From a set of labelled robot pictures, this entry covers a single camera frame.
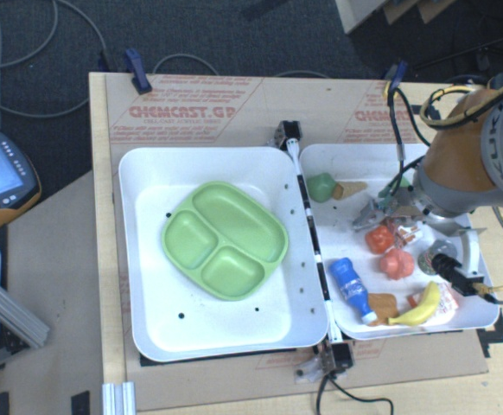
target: blue bottle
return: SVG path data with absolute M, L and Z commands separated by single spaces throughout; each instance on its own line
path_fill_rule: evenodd
M 376 312 L 369 306 L 368 291 L 350 259 L 339 259 L 331 264 L 330 273 L 333 275 L 342 296 L 361 313 L 361 320 L 369 324 L 377 319 Z

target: white plastic tray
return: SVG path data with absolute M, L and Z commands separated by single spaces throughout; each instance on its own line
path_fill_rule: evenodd
M 132 333 L 169 362 L 313 346 L 328 318 L 296 172 L 280 150 L 141 148 L 119 164 Z M 162 250 L 167 214 L 206 182 L 229 182 L 270 210 L 289 235 L 280 266 L 251 296 L 224 301 L 185 277 Z
M 411 144 L 405 148 L 407 163 L 426 153 L 423 144 Z M 335 320 L 345 334 L 357 340 L 369 340 L 390 336 L 411 335 L 424 332 L 443 332 L 459 329 L 477 329 L 491 326 L 499 316 L 499 308 L 479 297 L 462 297 L 454 292 L 459 304 L 453 318 L 439 325 L 422 325 L 414 328 L 406 326 L 376 326 L 362 324 L 359 314 L 342 298 L 330 273 L 329 266 L 336 259 L 348 257 L 360 275 L 369 292 L 392 293 L 398 300 L 400 310 L 409 309 L 406 297 L 420 292 L 430 281 L 443 281 L 440 277 L 424 274 L 416 265 L 415 271 L 407 278 L 389 279 L 379 269 L 380 255 L 374 255 L 365 242 L 365 234 L 371 229 L 356 232 L 352 222 L 369 199 L 376 198 L 382 188 L 398 172 L 395 144 L 314 144 L 302 151 L 300 156 L 304 177 L 328 172 L 336 181 L 367 182 L 367 189 L 342 200 L 329 200 L 324 203 L 311 202 L 316 229 L 322 250 L 330 296 L 334 301 Z M 410 179 L 412 171 L 406 174 Z M 457 221 L 470 226 L 467 215 Z M 406 250 L 417 260 L 419 253 L 426 250 L 436 238 L 443 238 L 431 227 L 422 226 L 423 238 L 408 245 Z M 451 239 L 458 249 L 458 259 L 462 260 L 461 240 Z M 491 284 L 487 267 L 481 257 L 478 272 L 484 275 L 486 283 Z

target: black floor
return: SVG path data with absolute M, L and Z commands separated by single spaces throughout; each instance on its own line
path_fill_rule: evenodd
M 34 58 L 1 75 L 2 104 L 32 114 L 61 112 L 84 102 L 87 73 L 99 70 L 105 45 L 121 60 L 127 48 L 146 70 L 170 54 L 195 54 L 223 75 L 272 76 L 304 69 L 338 79 L 378 79 L 399 60 L 407 81 L 444 82 L 462 75 L 480 81 L 503 73 L 503 41 L 423 67 L 427 61 L 503 38 L 503 0 L 459 0 L 429 24 L 416 9 L 389 26 L 372 14 L 345 35 L 334 0 L 54 0 L 59 21 L 52 41 Z M 0 0 L 2 63 L 29 54 L 54 21 L 50 0 Z M 169 61 L 161 73 L 208 73 L 191 60 Z M 88 106 L 58 118 L 3 112 L 2 131 L 28 154 L 43 198 L 92 167 Z

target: green plate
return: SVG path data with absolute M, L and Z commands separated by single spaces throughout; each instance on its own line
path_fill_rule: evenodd
M 162 230 L 169 260 L 206 291 L 240 300 L 256 291 L 288 250 L 283 224 L 226 182 L 199 186 Z

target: table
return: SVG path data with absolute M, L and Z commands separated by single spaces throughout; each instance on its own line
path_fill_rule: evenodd
M 119 289 L 116 219 L 111 201 L 114 192 L 111 175 L 111 141 L 108 119 L 108 108 L 111 108 L 108 105 L 108 91 L 111 88 L 107 86 L 106 80 L 107 74 L 104 73 L 92 73 L 90 75 L 93 176 L 96 201 L 103 375 L 106 383 L 120 384 L 127 381 L 127 367 L 124 355 L 122 303 Z M 317 93 L 316 91 L 319 89 L 318 82 L 307 79 L 285 81 L 261 79 L 261 84 L 267 85 L 273 91 L 275 89 L 278 91 L 278 93 L 264 93 L 264 96 L 278 100 L 276 102 L 278 108 L 289 97 L 289 93 L 304 91 L 304 93 L 313 94 Z M 365 81 L 356 81 L 355 83 L 352 81 L 334 81 L 330 85 L 330 88 L 325 87 L 323 91 L 328 89 L 337 90 L 341 88 L 341 85 L 344 85 L 347 90 L 342 97 L 350 102 L 355 97 L 355 104 L 351 107 L 337 104 L 325 106 L 325 109 L 331 115 L 338 115 L 338 112 L 345 112 L 349 109 L 356 110 L 361 103 L 368 99 L 368 97 L 363 97 L 363 89 L 353 93 L 354 87 L 361 86 L 364 88 L 365 85 L 374 88 L 380 87 L 377 82 Z M 403 89 L 413 104 L 424 102 L 430 93 L 438 87 L 438 85 L 403 84 Z M 317 106 L 317 103 L 321 102 L 322 100 L 316 100 L 314 105 Z M 253 102 L 249 102 L 247 106 L 252 109 L 253 106 L 250 107 L 249 105 L 253 105 Z M 282 117 L 288 114 L 287 112 L 285 114 L 282 108 L 269 111 L 269 115 L 279 119 L 286 119 Z M 229 138 L 238 141 L 235 136 Z M 475 227 L 487 227 L 486 232 L 481 235 L 481 250 L 488 266 L 490 266 L 493 283 L 503 284 L 503 232 L 490 210 L 481 209 L 477 211 L 473 215 L 472 221 Z M 488 414 L 503 413 L 503 344 L 493 345 L 490 348 L 490 353 L 491 358 L 487 360 L 489 373 L 455 377 L 453 379 L 420 380 L 404 384 L 364 387 L 354 389 L 353 393 L 364 398 L 380 396 L 390 398 L 396 406 L 397 413 L 400 414 L 419 412 L 459 414 L 465 410 Z M 139 413 L 146 413 L 147 415 L 235 412 L 250 414 L 289 412 L 310 414 L 314 412 L 314 402 L 315 395 L 306 392 L 268 399 L 247 399 L 244 401 L 193 405 L 191 407 L 177 407 Z M 345 410 L 354 413 L 386 413 L 385 411 L 388 410 L 384 403 L 377 403 L 375 405 L 377 406 L 376 409 L 373 409 L 372 406 L 348 400 L 347 398 L 343 399 L 341 394 L 337 392 L 326 392 L 322 399 L 323 413 L 344 412 Z

